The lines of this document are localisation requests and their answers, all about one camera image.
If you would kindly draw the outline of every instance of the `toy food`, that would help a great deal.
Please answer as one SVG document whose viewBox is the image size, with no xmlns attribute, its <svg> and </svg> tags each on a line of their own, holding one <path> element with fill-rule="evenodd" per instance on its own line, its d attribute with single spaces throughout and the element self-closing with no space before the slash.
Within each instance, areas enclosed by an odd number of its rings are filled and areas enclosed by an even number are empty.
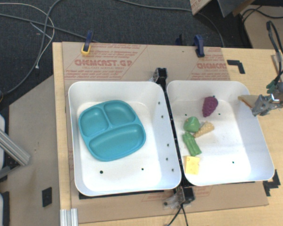
<svg viewBox="0 0 283 226">
<path fill-rule="evenodd" d="M 185 132 L 183 134 L 183 142 L 187 146 L 191 156 L 196 156 L 201 154 L 201 150 L 199 149 L 194 136 L 190 132 Z"/>
<path fill-rule="evenodd" d="M 196 132 L 199 130 L 200 122 L 197 117 L 192 116 L 184 121 L 183 129 L 188 132 Z"/>
<path fill-rule="evenodd" d="M 206 134 L 210 131 L 212 131 L 213 129 L 215 129 L 214 125 L 211 123 L 211 122 L 204 122 L 203 126 L 200 127 L 200 129 L 194 133 L 194 137 L 197 138 L 197 137 L 200 137 L 202 136 L 203 134 Z"/>
<path fill-rule="evenodd" d="M 210 116 L 217 108 L 218 100 L 213 97 L 209 96 L 204 99 L 203 106 L 202 106 L 202 115 L 203 117 Z"/>
</svg>

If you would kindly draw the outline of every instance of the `green toy vegetable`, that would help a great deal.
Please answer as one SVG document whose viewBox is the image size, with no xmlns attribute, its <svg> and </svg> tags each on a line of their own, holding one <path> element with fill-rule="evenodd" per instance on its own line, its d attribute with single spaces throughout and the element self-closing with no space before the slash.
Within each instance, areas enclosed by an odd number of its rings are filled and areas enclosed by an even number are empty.
<svg viewBox="0 0 283 226">
<path fill-rule="evenodd" d="M 197 132 L 200 128 L 200 123 L 197 117 L 192 116 L 184 121 L 183 129 L 188 132 Z"/>
<path fill-rule="evenodd" d="M 189 133 L 189 132 L 185 132 L 183 134 L 183 142 L 185 143 L 185 145 L 187 146 L 191 156 L 196 156 L 198 154 L 201 154 L 201 150 L 199 149 L 194 136 Z"/>
</svg>

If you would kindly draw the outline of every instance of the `table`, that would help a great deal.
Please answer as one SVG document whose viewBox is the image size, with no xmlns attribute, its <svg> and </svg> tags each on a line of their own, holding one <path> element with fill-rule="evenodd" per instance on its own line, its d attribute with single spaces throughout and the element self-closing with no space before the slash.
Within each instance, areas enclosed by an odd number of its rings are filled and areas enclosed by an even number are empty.
<svg viewBox="0 0 283 226">
<path fill-rule="evenodd" d="M 246 85 L 250 94 L 266 94 L 265 86 L 276 76 L 270 49 L 236 49 L 222 48 L 225 58 L 240 60 L 246 74 L 240 74 L 236 66 L 227 65 L 232 81 Z M 53 43 L 53 67 L 55 81 L 55 102 L 58 141 L 58 169 L 60 208 L 71 209 L 71 194 L 69 183 L 68 149 L 65 115 L 65 91 L 63 75 L 63 57 L 61 43 Z M 269 205 L 265 207 L 219 210 L 187 214 L 188 222 L 193 226 L 224 226 L 224 225 L 281 225 L 283 226 L 283 109 L 273 110 L 269 115 L 259 117 L 260 126 L 266 139 L 281 185 L 271 191 Z M 173 215 L 148 218 L 134 218 L 109 222 L 84 224 L 86 226 L 128 226 L 128 225 L 166 225 Z M 182 214 L 173 222 L 185 225 Z"/>
</svg>

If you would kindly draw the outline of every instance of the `teal plate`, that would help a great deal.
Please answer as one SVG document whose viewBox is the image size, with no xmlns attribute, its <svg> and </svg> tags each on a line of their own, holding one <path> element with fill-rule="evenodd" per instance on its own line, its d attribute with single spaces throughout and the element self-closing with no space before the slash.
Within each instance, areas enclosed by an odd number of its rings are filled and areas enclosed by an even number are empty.
<svg viewBox="0 0 283 226">
<path fill-rule="evenodd" d="M 84 110 L 79 129 L 89 152 L 100 161 L 113 161 L 140 149 L 146 141 L 144 127 L 132 107 L 111 100 Z"/>
</svg>

